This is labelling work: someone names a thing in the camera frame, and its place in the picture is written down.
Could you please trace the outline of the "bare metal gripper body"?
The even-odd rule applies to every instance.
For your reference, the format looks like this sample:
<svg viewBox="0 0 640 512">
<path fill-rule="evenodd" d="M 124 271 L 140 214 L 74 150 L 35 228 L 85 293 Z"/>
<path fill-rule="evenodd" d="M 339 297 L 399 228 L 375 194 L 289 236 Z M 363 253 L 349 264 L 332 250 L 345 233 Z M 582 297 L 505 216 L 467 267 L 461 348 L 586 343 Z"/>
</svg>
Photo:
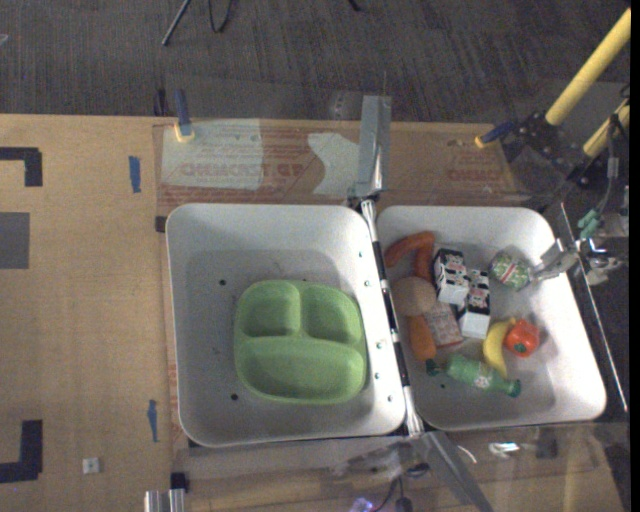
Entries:
<svg viewBox="0 0 640 512">
<path fill-rule="evenodd" d="M 626 212 L 588 212 L 577 223 L 579 253 L 590 263 L 626 263 L 629 217 Z"/>
</svg>

